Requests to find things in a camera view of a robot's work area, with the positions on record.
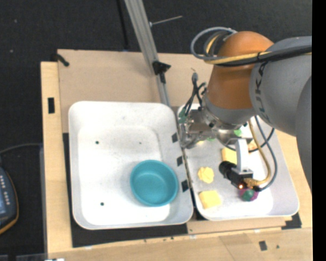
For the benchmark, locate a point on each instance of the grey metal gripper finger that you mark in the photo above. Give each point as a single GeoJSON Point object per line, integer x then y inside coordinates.
{"type": "Point", "coordinates": [198, 139]}
{"type": "Point", "coordinates": [185, 140]}

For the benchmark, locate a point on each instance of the purple and green toy grapes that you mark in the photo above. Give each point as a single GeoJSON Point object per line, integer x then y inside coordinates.
{"type": "Point", "coordinates": [248, 195]}

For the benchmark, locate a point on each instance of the yellow round toy biscuit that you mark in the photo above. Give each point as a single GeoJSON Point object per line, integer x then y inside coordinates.
{"type": "Point", "coordinates": [205, 174]}

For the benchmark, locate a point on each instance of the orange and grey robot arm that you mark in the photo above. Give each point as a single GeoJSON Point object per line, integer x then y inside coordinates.
{"type": "Point", "coordinates": [233, 80]}

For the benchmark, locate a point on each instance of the yellow toy cheese block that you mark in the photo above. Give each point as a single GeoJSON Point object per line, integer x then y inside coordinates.
{"type": "Point", "coordinates": [228, 155]}

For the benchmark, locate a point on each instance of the black cylinder on white bracket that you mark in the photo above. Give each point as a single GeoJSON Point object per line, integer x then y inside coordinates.
{"type": "Point", "coordinates": [235, 174]}

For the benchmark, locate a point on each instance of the teal bowl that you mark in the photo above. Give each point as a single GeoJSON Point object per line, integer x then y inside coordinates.
{"type": "Point", "coordinates": [153, 183]}

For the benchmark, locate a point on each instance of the white plastic tray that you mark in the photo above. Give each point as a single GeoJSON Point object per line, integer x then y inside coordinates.
{"type": "Point", "coordinates": [111, 156]}
{"type": "Point", "coordinates": [277, 197]}

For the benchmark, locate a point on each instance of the thin black rod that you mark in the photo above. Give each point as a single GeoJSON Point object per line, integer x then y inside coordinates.
{"type": "Point", "coordinates": [185, 159]}

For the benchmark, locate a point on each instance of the brown cardboard board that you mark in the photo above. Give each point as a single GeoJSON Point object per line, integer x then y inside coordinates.
{"type": "Point", "coordinates": [106, 77]}

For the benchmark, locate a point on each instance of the pale orange toy food piece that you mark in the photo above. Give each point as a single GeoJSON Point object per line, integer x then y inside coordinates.
{"type": "Point", "coordinates": [251, 146]}

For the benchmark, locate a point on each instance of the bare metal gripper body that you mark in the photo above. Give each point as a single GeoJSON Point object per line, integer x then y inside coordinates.
{"type": "Point", "coordinates": [199, 124]}

